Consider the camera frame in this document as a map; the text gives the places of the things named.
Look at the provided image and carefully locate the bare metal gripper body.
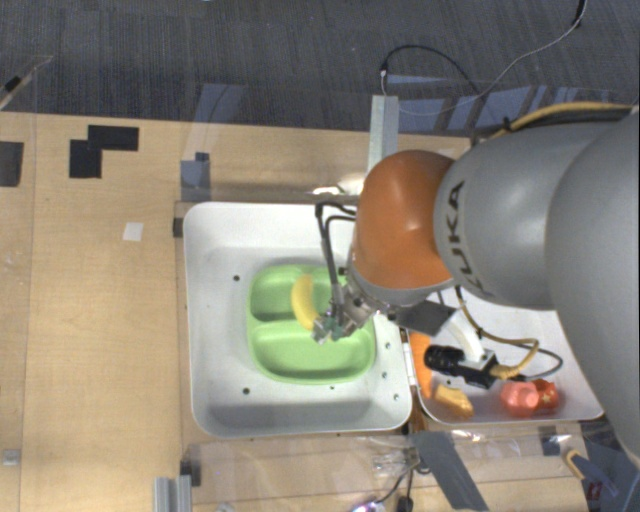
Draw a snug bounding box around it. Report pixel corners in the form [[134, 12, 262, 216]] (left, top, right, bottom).
[[341, 288, 390, 335]]

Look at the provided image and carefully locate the green divided plate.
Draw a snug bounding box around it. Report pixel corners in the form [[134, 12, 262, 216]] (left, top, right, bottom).
[[245, 264, 378, 386]]

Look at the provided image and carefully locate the yellow banana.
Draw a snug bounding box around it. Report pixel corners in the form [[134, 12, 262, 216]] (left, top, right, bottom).
[[290, 273, 322, 332]]

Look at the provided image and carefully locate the orange carrot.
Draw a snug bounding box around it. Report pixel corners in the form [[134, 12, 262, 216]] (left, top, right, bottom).
[[408, 331, 434, 400]]

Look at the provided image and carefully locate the white plastic tray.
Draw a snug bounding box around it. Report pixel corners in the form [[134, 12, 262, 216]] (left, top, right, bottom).
[[405, 295, 607, 428], [181, 201, 414, 441]]

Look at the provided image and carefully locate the tan bread slice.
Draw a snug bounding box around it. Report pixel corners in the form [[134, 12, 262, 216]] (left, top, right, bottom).
[[431, 383, 475, 421]]

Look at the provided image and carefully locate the pink doughnut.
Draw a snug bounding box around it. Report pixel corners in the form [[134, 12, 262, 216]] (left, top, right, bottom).
[[500, 381, 541, 419]]

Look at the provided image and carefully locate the black cylinder on white bracket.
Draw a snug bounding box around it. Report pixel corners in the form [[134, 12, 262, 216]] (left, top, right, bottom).
[[423, 322, 500, 391]]

